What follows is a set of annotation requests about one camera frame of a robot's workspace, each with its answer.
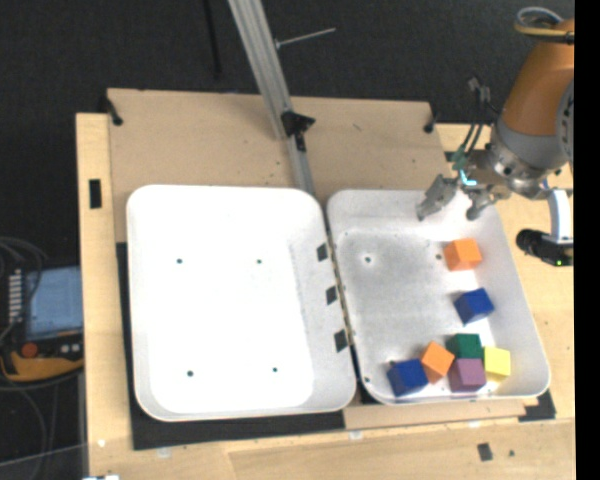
blue box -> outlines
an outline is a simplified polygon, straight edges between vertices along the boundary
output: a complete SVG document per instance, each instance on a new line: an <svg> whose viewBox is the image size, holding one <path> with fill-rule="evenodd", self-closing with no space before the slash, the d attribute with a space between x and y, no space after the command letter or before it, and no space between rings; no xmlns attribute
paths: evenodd
<svg viewBox="0 0 600 480"><path fill-rule="evenodd" d="M420 359L394 363L387 372L387 377L396 396L419 391L429 383Z"/></svg>
<svg viewBox="0 0 600 480"><path fill-rule="evenodd" d="M465 325L488 316L494 310L493 303L484 288L462 294L453 305Z"/></svg>

black surface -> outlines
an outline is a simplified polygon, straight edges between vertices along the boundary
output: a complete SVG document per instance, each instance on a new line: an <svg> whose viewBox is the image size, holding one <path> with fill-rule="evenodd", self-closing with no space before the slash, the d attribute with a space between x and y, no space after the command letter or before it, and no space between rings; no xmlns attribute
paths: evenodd
<svg viewBox="0 0 600 480"><path fill-rule="evenodd" d="M293 95L424 100L439 122L470 119L474 74L502 105L533 46L513 31L520 8L575 13L575 0L263 3L279 40L337 29L281 49ZM256 92L226 0L208 4L221 76L203 0L0 0L0 235L79 261L75 114L101 111L107 88ZM0 461L38 445L20 398L0 396ZM66 442L74 401L60 400Z"/></svg>
<svg viewBox="0 0 600 480"><path fill-rule="evenodd" d="M553 420L556 418L556 406L553 404L551 391L546 390L538 397L538 405L525 407L526 414L520 416L518 421Z"/></svg>
<svg viewBox="0 0 600 480"><path fill-rule="evenodd" d="M478 454L482 462L493 460L493 452L489 443L480 443L478 445Z"/></svg>
<svg viewBox="0 0 600 480"><path fill-rule="evenodd" d="M306 433L341 430L342 411L267 418L235 418L200 422L163 422L152 418L137 402L133 387L131 326L129 320L129 289L127 244L116 244L120 305L124 330L124 348L129 387L129 405L133 447L136 450L160 448L211 441L280 437Z"/></svg>

tray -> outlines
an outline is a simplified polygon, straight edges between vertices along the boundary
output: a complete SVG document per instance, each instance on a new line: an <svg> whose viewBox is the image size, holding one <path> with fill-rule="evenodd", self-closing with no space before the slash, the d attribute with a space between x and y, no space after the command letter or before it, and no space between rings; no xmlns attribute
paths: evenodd
<svg viewBox="0 0 600 480"><path fill-rule="evenodd" d="M360 375L369 394L388 405L485 397L534 397L549 385L550 372L535 322L494 207L465 217L470 200L459 192L441 212L420 222L423 191L344 190L327 205L334 256L349 315ZM443 248L459 238L476 239L483 261L470 271L449 271ZM495 310L463 325L453 300L485 288ZM434 340L477 333L483 345L511 352L511 375L500 384L457 394L447 378L396 398L387 379L391 361L419 357Z"/></svg>
<svg viewBox="0 0 600 480"><path fill-rule="evenodd" d="M149 185L127 203L138 403L163 421L336 411L356 389L318 202Z"/></svg>

wooden cube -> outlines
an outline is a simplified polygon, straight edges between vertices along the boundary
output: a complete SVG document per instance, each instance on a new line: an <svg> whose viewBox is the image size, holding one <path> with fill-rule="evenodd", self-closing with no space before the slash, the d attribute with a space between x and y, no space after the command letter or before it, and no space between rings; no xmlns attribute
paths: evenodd
<svg viewBox="0 0 600 480"><path fill-rule="evenodd" d="M471 270L482 261L482 253L473 238L454 240L443 252L447 267L451 271Z"/></svg>
<svg viewBox="0 0 600 480"><path fill-rule="evenodd" d="M438 382L444 377L455 359L455 355L442 345L431 341L422 352L420 362L431 384Z"/></svg>
<svg viewBox="0 0 600 480"><path fill-rule="evenodd" d="M487 383L482 359L456 359L449 368L451 391L477 391Z"/></svg>
<svg viewBox="0 0 600 480"><path fill-rule="evenodd" d="M457 358L482 360L482 340L479 334L458 333L447 339L445 344L447 350Z"/></svg>
<svg viewBox="0 0 600 480"><path fill-rule="evenodd" d="M464 325L489 316L495 309L484 288L463 293L453 302L453 305Z"/></svg>
<svg viewBox="0 0 600 480"><path fill-rule="evenodd" d="M503 348L485 346L483 353L487 380L502 382L511 375L511 352Z"/></svg>
<svg viewBox="0 0 600 480"><path fill-rule="evenodd" d="M387 377L396 396L419 391L429 383L420 359L394 363L387 372Z"/></svg>

black clip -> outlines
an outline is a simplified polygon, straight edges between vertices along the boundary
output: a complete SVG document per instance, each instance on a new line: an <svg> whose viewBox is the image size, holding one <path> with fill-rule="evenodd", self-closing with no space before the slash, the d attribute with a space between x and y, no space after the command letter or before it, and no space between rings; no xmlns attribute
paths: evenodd
<svg viewBox="0 0 600 480"><path fill-rule="evenodd" d="M122 123L124 123L124 121L122 120L120 115L118 115L118 112L116 111L116 107L113 106L113 103L111 103L111 100L109 98L107 98L106 96L102 96L100 98L99 111L103 112L105 114L110 114L111 120L113 121L113 124L115 124L116 126L120 126Z"/></svg>
<svg viewBox="0 0 600 480"><path fill-rule="evenodd" d="M436 123L438 122L438 120L440 119L440 112L438 112L437 110L433 110L432 115L431 115L431 120L424 125L424 127L422 128L423 131L425 133L433 133L433 129L436 126Z"/></svg>
<svg viewBox="0 0 600 480"><path fill-rule="evenodd" d="M284 112L281 119L287 137L293 136L296 139L298 151L307 151L307 145L304 142L304 132L306 132L316 120L312 117L296 114L291 110Z"/></svg>

